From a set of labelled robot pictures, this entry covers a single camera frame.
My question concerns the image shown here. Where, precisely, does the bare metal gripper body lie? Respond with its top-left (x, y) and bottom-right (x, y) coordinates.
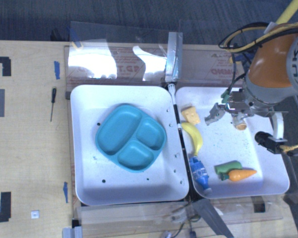
top-left (225, 90), bottom-right (274, 119)

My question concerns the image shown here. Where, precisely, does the yellow cheese wedge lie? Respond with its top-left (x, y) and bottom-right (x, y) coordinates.
top-left (180, 105), bottom-right (201, 126)

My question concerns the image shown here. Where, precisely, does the white plastic tray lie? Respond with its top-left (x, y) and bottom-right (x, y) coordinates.
top-left (70, 84), bottom-right (190, 206)
top-left (175, 86), bottom-right (291, 199)

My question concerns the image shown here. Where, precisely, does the yellow banana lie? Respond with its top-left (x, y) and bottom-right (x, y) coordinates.
top-left (181, 122), bottom-right (204, 157)

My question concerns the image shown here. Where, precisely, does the orange carrot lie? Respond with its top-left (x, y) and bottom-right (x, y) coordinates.
top-left (227, 169), bottom-right (258, 182)

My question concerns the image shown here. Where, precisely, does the blue bottle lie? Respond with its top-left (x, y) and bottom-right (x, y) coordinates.
top-left (189, 157), bottom-right (213, 193)

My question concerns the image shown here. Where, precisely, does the blue divided plate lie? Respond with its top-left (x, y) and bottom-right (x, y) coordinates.
top-left (95, 104), bottom-right (167, 174)

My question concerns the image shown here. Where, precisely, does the black screwdriver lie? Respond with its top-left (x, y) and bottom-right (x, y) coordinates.
top-left (50, 87), bottom-right (57, 122)

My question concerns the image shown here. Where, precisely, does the black cylinder on white bracket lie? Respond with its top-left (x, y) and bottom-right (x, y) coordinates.
top-left (254, 111), bottom-right (289, 155)

